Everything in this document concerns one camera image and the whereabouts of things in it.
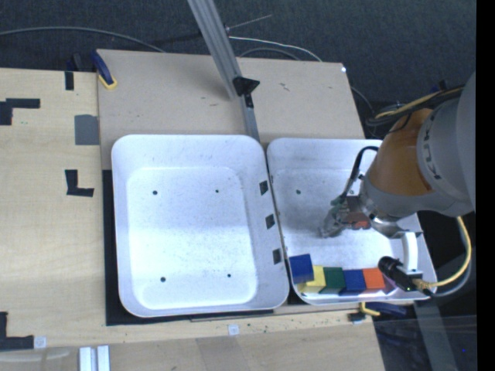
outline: gray metal bar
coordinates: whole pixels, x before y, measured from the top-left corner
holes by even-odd
[[[259,141],[258,126],[254,116],[254,108],[248,106],[244,95],[237,95],[234,78],[242,77],[232,45],[227,36],[224,24],[220,20],[213,0],[187,0],[200,27],[201,34],[208,45],[208,50],[224,81],[231,99],[237,98],[244,117],[246,132]]]

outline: dark background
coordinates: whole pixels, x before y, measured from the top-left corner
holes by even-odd
[[[298,46],[325,62],[343,63],[362,119],[370,114],[362,96],[374,109],[407,103],[441,81],[448,87],[463,84],[476,70],[476,0],[214,1],[225,25],[231,27],[231,36]],[[270,16],[237,26],[266,15]],[[186,0],[0,0],[0,67],[66,70],[67,60],[80,54],[81,69],[92,70],[92,49],[150,50],[95,32],[52,29],[5,34],[53,26],[115,32],[171,53],[208,53],[197,37],[196,20]],[[279,48],[240,40],[231,44],[238,56],[253,48]],[[313,60],[308,53],[283,50]],[[291,59],[266,51],[251,56]],[[369,128],[365,134],[372,137]],[[455,221],[429,212],[419,217],[435,267],[462,260],[464,249]],[[466,223],[476,245],[474,213]],[[476,315],[476,281],[438,305],[446,318]]]

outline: white cable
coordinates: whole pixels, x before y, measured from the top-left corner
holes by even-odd
[[[281,43],[276,43],[275,41],[267,41],[267,40],[260,40],[260,39],[250,39],[248,37],[236,37],[236,36],[229,36],[229,39],[234,39],[234,40],[244,40],[244,41],[255,41],[257,43],[265,43],[265,44],[272,44],[274,46],[283,46],[285,48],[293,48],[293,49],[298,49],[299,51],[303,51],[305,53],[308,53],[311,55],[313,58],[318,60],[319,62],[322,62],[322,60],[312,53],[311,51],[308,51],[307,49],[301,48],[300,46],[290,46],[289,44],[281,44]]]

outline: white tray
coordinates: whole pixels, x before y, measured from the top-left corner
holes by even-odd
[[[376,230],[344,230],[338,237],[323,239],[318,228],[330,208],[330,201],[342,193],[354,160],[365,146],[379,146],[381,141],[279,138],[268,146],[267,159],[275,204],[288,257],[310,254],[313,265],[341,267],[344,270],[377,267],[383,256],[404,260],[400,240],[390,240]],[[365,152],[360,170],[366,172],[376,154]],[[359,192],[359,181],[351,191]],[[413,232],[420,232],[416,215],[408,218]],[[418,269],[427,281],[436,281],[428,248],[422,234],[418,237]],[[299,292],[299,297],[312,305],[342,302],[416,300],[427,296],[419,291],[401,289],[359,295]]]
[[[139,317],[272,309],[288,295],[261,145],[243,135],[117,140],[118,290]]]

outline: green block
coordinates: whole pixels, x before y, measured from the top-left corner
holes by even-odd
[[[346,288],[346,280],[343,276],[343,269],[340,267],[324,267],[326,285],[319,291],[319,294],[339,294]]]

